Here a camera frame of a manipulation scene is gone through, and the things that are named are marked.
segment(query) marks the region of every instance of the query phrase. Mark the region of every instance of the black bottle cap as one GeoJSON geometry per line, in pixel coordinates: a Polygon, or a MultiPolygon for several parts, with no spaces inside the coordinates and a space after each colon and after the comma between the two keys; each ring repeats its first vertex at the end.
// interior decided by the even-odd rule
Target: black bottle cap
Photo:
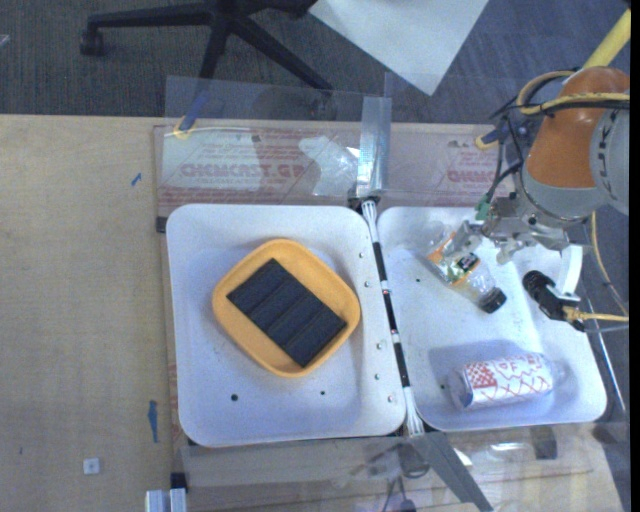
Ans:
{"type": "Polygon", "coordinates": [[[478,302],[478,307],[485,313],[493,313],[507,301],[507,296],[500,288],[494,288],[478,302]]]}

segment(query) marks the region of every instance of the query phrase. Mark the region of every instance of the bottle label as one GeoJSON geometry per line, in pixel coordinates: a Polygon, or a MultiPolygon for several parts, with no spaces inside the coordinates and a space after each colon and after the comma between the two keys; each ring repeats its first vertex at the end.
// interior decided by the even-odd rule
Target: bottle label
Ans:
{"type": "Polygon", "coordinates": [[[472,252],[464,254],[452,252],[455,235],[456,233],[453,232],[444,243],[427,256],[442,279],[453,286],[461,284],[480,264],[480,258],[472,252]]]}
{"type": "Polygon", "coordinates": [[[534,352],[465,364],[449,382],[454,402],[466,410],[522,402],[546,395],[554,385],[551,365],[534,352]]]}

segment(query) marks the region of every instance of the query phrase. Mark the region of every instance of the caster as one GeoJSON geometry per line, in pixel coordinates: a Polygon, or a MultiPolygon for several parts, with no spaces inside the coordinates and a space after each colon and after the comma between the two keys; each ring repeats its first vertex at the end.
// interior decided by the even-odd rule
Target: caster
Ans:
{"type": "Polygon", "coordinates": [[[101,56],[104,55],[104,39],[100,32],[91,34],[88,30],[83,30],[80,35],[80,53],[82,55],[101,56]]]}

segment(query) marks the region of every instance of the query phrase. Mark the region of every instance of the water bottle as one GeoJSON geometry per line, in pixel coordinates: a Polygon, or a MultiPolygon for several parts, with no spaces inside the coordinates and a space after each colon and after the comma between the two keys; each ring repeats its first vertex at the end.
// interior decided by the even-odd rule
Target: water bottle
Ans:
{"type": "Polygon", "coordinates": [[[482,311],[493,313],[507,300],[496,286],[486,263],[466,247],[456,247],[456,231],[441,222],[427,227],[432,249],[427,254],[431,269],[451,289],[474,302],[482,311]]]}
{"type": "Polygon", "coordinates": [[[454,368],[446,387],[456,408],[469,411],[543,397],[566,375],[564,363],[538,352],[525,352],[454,368]]]}

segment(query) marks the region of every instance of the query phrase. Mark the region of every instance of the yellow plate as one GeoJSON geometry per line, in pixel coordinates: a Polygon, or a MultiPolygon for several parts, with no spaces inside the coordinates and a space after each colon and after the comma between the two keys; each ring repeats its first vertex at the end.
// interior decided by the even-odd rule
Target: yellow plate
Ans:
{"type": "Polygon", "coordinates": [[[281,377],[309,374],[338,350],[360,321],[360,303],[353,290],[306,247],[287,239],[267,242],[240,260],[216,286],[212,306],[227,334],[258,364],[281,377]],[[304,368],[227,298],[272,258],[347,324],[304,368]]]}

